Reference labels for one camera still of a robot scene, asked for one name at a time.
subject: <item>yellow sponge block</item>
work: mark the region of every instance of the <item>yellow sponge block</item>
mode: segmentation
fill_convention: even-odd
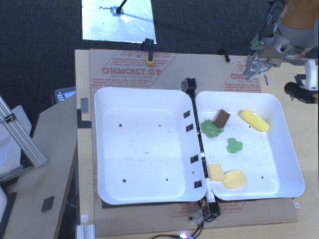
[[[223,181],[225,179],[225,175],[223,170],[221,169],[221,165],[209,164],[208,171],[211,181]]]
[[[232,170],[225,173],[223,183],[227,189],[237,189],[247,184],[247,178],[242,170]]]

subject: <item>black carpet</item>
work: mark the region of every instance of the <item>black carpet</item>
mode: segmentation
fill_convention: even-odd
[[[268,10],[268,0],[151,1],[163,52],[252,54]],[[75,85],[75,49],[140,49],[82,40],[81,9],[81,0],[0,0],[0,95],[31,120],[51,106],[54,90]]]

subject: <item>white tray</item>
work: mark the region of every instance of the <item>white tray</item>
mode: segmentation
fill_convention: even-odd
[[[203,198],[206,184],[186,93],[102,88],[95,95],[95,115],[102,200],[130,204]],[[191,162],[194,156],[198,161]]]
[[[224,109],[229,120],[218,137],[208,138],[202,133],[207,163],[220,164],[223,171],[240,169],[247,184],[239,189],[226,189],[222,182],[211,182],[215,196],[222,200],[297,197],[305,189],[303,177],[286,125],[280,102],[270,94],[201,92],[196,97],[199,122],[215,120]],[[269,125],[268,132],[249,127],[239,115],[250,110]],[[228,138],[243,143],[243,150],[235,154],[227,151]]]

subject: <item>wooden table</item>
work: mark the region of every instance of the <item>wooden table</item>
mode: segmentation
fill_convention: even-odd
[[[78,68],[89,67],[88,51],[78,51],[76,66]],[[318,182],[318,105],[306,105],[298,100],[291,100],[284,93],[284,85],[294,81],[294,75],[303,74],[303,67],[295,67],[283,64],[280,68],[271,69],[266,73],[267,86],[264,77],[260,77],[262,92],[270,93],[281,102],[286,122],[291,134],[295,152],[305,181],[305,192],[295,202],[300,204],[297,210],[298,222],[287,224],[274,224],[262,226],[245,226],[232,228],[204,229],[200,239],[255,239],[255,238],[317,238],[319,235],[319,182]],[[88,70],[77,71],[77,86],[88,84],[90,72]],[[81,94],[78,95],[78,109],[80,108]],[[90,120],[90,110],[82,114],[82,120]],[[92,145],[90,133],[79,131],[79,151],[85,151]],[[88,215],[89,220],[82,224],[94,223],[94,197],[93,197],[93,168],[92,157],[79,156],[79,180],[80,180],[80,214]],[[159,233],[134,234],[98,237],[100,239],[150,239]],[[179,232],[167,234],[178,235]]]

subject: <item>empty white tray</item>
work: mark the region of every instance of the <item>empty white tray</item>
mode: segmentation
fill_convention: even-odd
[[[193,108],[178,90],[102,88],[95,95],[98,192],[109,204],[203,198]]]
[[[303,193],[305,184],[277,98],[261,93],[201,92],[196,106],[200,123],[215,120],[221,109],[231,114],[219,136],[208,138],[202,133],[206,161],[220,164],[224,172],[240,169],[248,181],[232,190],[222,182],[211,182],[215,196],[222,200],[246,200],[297,197]],[[269,131],[249,127],[239,114],[244,109],[263,118],[270,125]],[[243,150],[229,153],[229,138],[241,141]]]

